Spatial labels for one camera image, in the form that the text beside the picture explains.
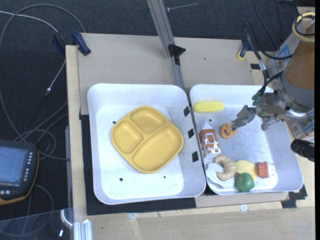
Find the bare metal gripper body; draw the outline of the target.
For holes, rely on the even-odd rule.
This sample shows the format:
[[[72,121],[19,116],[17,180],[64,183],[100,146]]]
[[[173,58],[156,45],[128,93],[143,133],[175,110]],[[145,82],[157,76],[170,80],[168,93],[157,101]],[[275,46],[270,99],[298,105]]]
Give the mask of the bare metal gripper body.
[[[313,121],[313,109],[296,102],[285,92],[265,92],[263,95],[257,93],[254,105],[256,114],[262,118]]]

